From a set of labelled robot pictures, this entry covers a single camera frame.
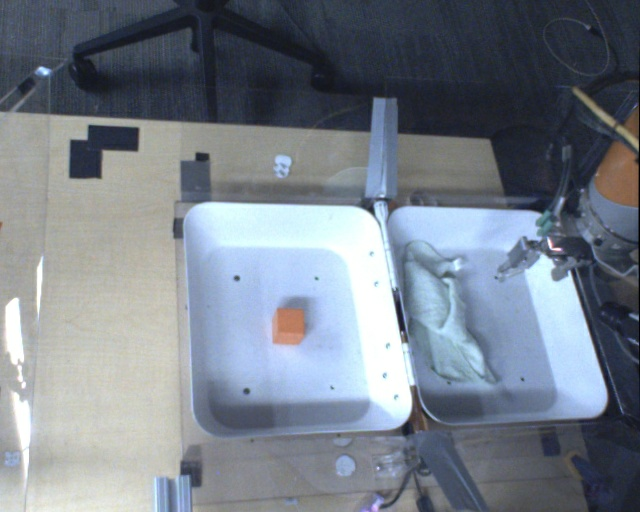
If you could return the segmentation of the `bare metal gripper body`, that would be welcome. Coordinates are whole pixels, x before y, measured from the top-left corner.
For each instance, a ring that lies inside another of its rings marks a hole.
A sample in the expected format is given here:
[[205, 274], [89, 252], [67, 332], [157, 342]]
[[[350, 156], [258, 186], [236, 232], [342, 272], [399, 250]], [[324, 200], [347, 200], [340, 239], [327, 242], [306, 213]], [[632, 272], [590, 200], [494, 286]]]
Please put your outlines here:
[[557, 266], [577, 268], [596, 262], [593, 246], [573, 224], [550, 220], [538, 227], [541, 252]]

